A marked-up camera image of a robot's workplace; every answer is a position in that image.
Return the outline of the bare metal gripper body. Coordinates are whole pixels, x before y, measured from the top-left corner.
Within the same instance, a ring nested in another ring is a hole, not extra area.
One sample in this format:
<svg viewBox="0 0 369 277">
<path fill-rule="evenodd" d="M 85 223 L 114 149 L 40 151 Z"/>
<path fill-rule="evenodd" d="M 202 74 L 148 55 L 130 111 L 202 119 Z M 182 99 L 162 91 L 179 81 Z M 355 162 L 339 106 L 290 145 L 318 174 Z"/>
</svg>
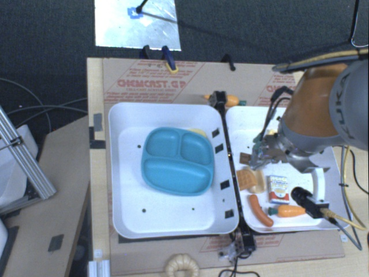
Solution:
<svg viewBox="0 0 369 277">
<path fill-rule="evenodd" d="M 289 154 L 292 150 L 292 143 L 279 133 L 259 134 L 254 138 L 254 153 L 259 158 L 273 158 L 272 164 L 288 163 Z"/>
</svg>

